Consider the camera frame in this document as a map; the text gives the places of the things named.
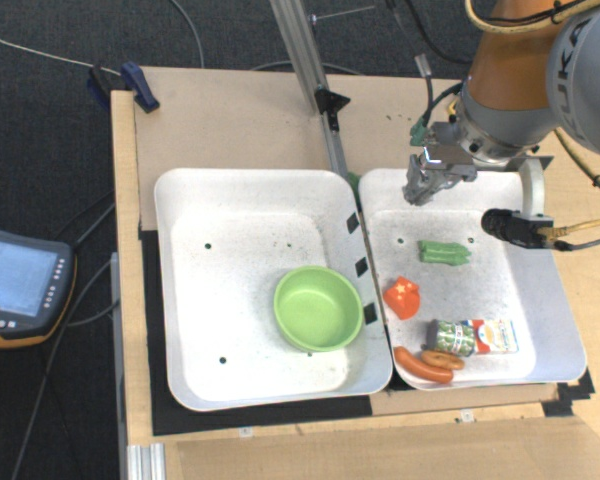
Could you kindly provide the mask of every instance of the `bowl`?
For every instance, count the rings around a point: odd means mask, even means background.
[[[276,287],[276,322],[289,343],[305,352],[346,347],[362,328],[362,302],[342,274],[321,266],[294,269]]]

